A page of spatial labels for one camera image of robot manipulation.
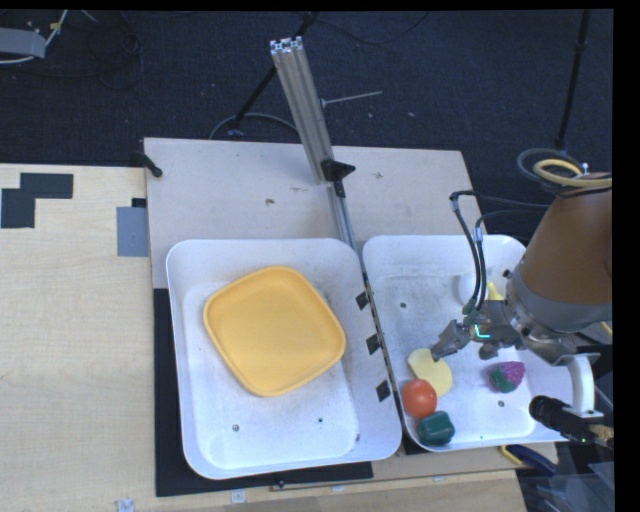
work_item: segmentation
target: orange plate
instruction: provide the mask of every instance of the orange plate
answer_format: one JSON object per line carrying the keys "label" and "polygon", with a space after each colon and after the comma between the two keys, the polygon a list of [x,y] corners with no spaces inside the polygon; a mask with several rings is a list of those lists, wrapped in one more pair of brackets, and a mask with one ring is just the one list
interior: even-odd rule
{"label": "orange plate", "polygon": [[333,311],[297,270],[270,266],[215,292],[203,311],[218,352],[259,396],[292,391],[342,357],[346,336]]}

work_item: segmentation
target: white tray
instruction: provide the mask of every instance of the white tray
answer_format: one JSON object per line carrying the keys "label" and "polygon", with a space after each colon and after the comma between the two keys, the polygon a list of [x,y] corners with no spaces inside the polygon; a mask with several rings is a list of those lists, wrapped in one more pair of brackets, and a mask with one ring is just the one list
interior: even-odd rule
{"label": "white tray", "polygon": [[[525,248],[513,238],[489,235],[484,238],[483,249],[488,281],[504,294],[506,280],[502,273],[513,269]],[[433,346],[451,320],[462,320],[458,284],[461,276],[474,272],[471,250],[462,235],[378,236],[365,244],[363,260],[393,377],[401,390],[415,377],[407,363],[409,354],[416,348]],[[483,361],[478,356],[479,347],[479,343],[470,342],[444,359],[453,373],[453,386],[440,397],[438,410],[446,411],[455,426],[452,441],[437,448],[422,445],[417,421],[403,414],[404,426],[413,440],[431,451],[565,441],[558,432],[531,418],[528,408],[536,395],[572,403],[567,368],[551,367],[532,352],[513,348],[501,349],[498,357]],[[514,360],[525,364],[521,385],[511,393],[493,391],[485,369]]]}
{"label": "white tray", "polygon": [[[358,256],[334,239],[186,240],[167,256],[183,449],[211,479],[363,462],[389,457],[402,437]],[[246,391],[227,368],[202,320],[207,298],[269,265],[301,272],[327,300],[347,338],[342,359],[304,386],[277,397]]]}

